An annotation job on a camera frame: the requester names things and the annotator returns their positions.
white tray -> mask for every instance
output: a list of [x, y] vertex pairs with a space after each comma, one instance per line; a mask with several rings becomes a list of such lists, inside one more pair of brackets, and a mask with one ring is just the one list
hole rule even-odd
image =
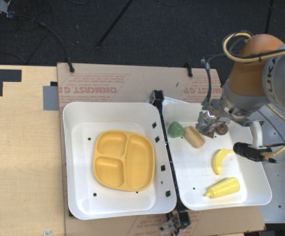
[[[184, 128], [196, 126], [200, 111], [200, 103], [166, 105], [163, 109], [166, 129], [173, 121], [179, 122]], [[271, 189], [260, 162], [231, 153], [223, 160], [221, 175], [214, 173], [212, 160], [218, 150], [233, 149], [236, 142], [253, 142], [248, 127], [231, 121], [228, 129], [223, 136], [215, 134], [213, 139], [205, 136], [206, 142], [201, 148], [194, 148], [185, 138], [172, 138], [168, 134], [181, 201], [191, 210], [265, 205], [271, 200]], [[228, 177], [239, 180], [239, 192], [215, 199], [205, 196], [209, 187]]]
[[[75, 217], [96, 219], [168, 213], [175, 208], [170, 162], [160, 115], [154, 106], [149, 103], [73, 102], [64, 108], [63, 122], [68, 206]], [[107, 130], [136, 132], [152, 141], [156, 166], [153, 183], [146, 190], [138, 193], [115, 190], [104, 187], [95, 178], [95, 143]]]

toy banana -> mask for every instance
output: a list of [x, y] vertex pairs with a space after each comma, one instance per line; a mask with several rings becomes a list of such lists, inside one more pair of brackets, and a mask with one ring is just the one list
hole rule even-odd
[[232, 149], [221, 149], [215, 154], [212, 166], [217, 175], [221, 174], [223, 159], [230, 153], [233, 153]]

wooden surface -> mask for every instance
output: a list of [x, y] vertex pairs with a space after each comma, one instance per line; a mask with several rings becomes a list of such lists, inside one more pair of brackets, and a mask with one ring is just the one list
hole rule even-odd
[[0, 235], [65, 235], [58, 111], [43, 110], [56, 67], [21, 69], [0, 96]]

tray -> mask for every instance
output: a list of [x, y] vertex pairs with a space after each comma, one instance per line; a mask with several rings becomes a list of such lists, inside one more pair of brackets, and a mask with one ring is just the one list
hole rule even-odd
[[153, 181], [154, 167], [154, 147], [146, 136], [123, 130], [108, 130], [97, 139], [93, 172], [106, 187], [143, 191]]
[[[72, 102], [63, 110], [68, 206], [79, 219], [168, 213], [176, 193], [158, 110], [149, 103]], [[154, 178], [143, 191], [103, 186], [93, 172], [101, 133], [122, 130], [146, 136], [155, 151]]]
[[[168, 131], [173, 121], [184, 128], [196, 126], [200, 103], [169, 103], [163, 108], [163, 117]], [[251, 144], [250, 129], [231, 121], [228, 133], [213, 139], [205, 136], [205, 144], [194, 148], [185, 138], [172, 138], [168, 135], [172, 161], [182, 203], [191, 210], [206, 210], [239, 206], [258, 206], [270, 202], [271, 189], [260, 162], [231, 153], [223, 160], [220, 175], [214, 173], [212, 162], [214, 154], [220, 149], [233, 149], [236, 142]], [[239, 192], [212, 199], [206, 197], [212, 185], [228, 178], [236, 177], [241, 185]]]

black metal rod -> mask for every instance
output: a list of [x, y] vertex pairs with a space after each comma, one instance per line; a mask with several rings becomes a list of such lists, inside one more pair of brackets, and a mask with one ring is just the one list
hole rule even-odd
[[125, 7], [122, 9], [122, 11], [120, 12], [120, 14], [117, 16], [117, 18], [114, 20], [114, 22], [111, 24], [111, 26], [108, 28], [108, 30], [105, 32], [105, 34], [103, 35], [103, 37], [100, 39], [100, 41], [97, 43], [97, 48], [100, 48], [102, 45], [102, 42], [104, 41], [104, 39], [109, 35], [109, 33], [112, 31], [112, 29], [114, 28], [114, 26], [118, 23], [118, 21], [120, 20], [120, 18], [123, 16], [123, 14], [125, 13], [125, 11], [128, 9], [128, 7], [131, 5], [131, 3], [134, 0], [129, 0], [127, 2], [127, 4], [125, 5]]
[[268, 6], [267, 22], [266, 22], [266, 27], [265, 27], [266, 34], [268, 33], [268, 30], [269, 30], [269, 23], [270, 23], [271, 13], [273, 9], [274, 9], [274, 0], [270, 0], [269, 6]]

